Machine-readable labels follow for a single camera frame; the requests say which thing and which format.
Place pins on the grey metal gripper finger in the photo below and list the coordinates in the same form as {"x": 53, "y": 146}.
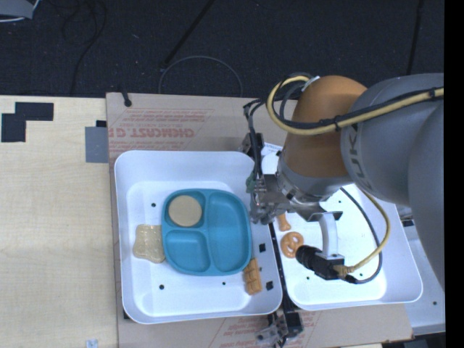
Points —
{"x": 256, "y": 216}
{"x": 268, "y": 217}

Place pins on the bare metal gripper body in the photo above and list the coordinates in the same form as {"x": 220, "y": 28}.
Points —
{"x": 275, "y": 198}

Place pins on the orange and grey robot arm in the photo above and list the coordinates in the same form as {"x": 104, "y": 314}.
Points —
{"x": 391, "y": 143}

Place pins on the orange bone-shaped biscuit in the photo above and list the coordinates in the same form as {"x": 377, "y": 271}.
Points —
{"x": 284, "y": 222}

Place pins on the orange pretzel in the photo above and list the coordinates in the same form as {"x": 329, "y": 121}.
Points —
{"x": 286, "y": 250}

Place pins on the blue divided plate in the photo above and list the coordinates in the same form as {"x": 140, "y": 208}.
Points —
{"x": 221, "y": 238}

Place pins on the orange waffle piece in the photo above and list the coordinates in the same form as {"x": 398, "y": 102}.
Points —
{"x": 253, "y": 277}

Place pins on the round beige biscuit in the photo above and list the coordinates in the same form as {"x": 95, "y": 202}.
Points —
{"x": 185, "y": 211}

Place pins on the white plastic tray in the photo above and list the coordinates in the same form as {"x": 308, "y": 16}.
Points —
{"x": 326, "y": 292}
{"x": 195, "y": 296}

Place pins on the brown cardboard board red print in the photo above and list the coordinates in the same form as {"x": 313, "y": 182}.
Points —
{"x": 163, "y": 129}

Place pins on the black cylinder on white bracket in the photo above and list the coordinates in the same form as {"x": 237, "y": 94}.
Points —
{"x": 319, "y": 261}

